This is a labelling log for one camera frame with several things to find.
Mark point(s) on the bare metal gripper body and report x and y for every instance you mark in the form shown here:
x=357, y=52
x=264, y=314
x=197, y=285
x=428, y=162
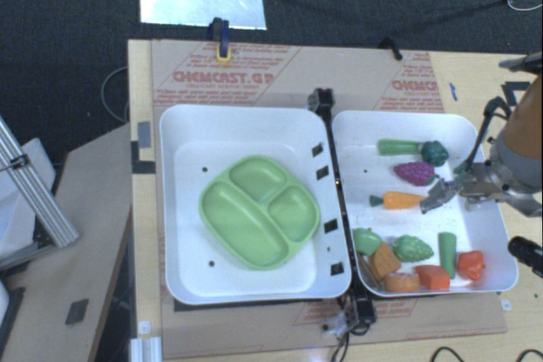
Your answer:
x=488, y=186

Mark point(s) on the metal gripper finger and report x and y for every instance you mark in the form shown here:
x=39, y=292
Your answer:
x=434, y=202
x=443, y=185

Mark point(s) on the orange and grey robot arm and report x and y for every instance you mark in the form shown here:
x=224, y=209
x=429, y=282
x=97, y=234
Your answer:
x=524, y=131

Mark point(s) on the orange carrot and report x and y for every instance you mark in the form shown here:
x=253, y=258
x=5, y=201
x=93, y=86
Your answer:
x=403, y=200

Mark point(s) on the purple grapes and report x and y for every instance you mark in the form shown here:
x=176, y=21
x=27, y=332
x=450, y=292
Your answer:
x=413, y=173

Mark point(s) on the white plastic tray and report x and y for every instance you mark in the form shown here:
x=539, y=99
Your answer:
x=191, y=267
x=466, y=224

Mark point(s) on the green grapes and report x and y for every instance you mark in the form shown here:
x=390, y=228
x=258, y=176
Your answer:
x=411, y=248

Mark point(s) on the green cone-shaped vegetable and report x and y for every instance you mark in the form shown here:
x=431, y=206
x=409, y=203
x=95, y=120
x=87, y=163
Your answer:
x=447, y=254

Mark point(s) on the green broccoli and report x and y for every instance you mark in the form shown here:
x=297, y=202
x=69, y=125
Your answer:
x=399, y=147

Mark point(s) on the red pepper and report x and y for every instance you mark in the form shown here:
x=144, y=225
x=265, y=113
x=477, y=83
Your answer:
x=470, y=265

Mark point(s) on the orange wedge block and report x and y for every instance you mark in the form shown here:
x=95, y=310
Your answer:
x=433, y=277

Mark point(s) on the brown bread slice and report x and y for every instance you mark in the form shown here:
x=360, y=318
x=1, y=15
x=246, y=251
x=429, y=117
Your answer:
x=384, y=263

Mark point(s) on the green pepper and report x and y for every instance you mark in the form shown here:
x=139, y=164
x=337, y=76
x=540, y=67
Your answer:
x=365, y=241

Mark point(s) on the orange doughnut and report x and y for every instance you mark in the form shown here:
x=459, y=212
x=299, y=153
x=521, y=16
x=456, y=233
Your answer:
x=401, y=282

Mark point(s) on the thin black rod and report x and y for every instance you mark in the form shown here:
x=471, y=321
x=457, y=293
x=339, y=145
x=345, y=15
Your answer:
x=339, y=191

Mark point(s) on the green divided plate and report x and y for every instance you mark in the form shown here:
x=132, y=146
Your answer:
x=254, y=212

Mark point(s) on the brown cardboard board red print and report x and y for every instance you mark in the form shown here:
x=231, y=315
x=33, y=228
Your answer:
x=297, y=68

